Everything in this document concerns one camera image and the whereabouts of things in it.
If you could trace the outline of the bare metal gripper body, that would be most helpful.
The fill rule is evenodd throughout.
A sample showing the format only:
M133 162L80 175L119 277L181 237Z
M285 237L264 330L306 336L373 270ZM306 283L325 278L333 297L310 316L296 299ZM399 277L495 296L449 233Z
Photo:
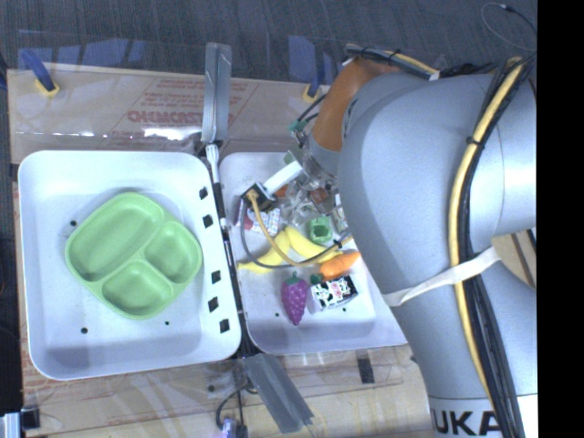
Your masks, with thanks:
M336 205L337 178L325 171L307 147L291 148L285 163L292 162L300 165L300 172L289 183L287 196L299 203L312 203L321 214L330 214Z

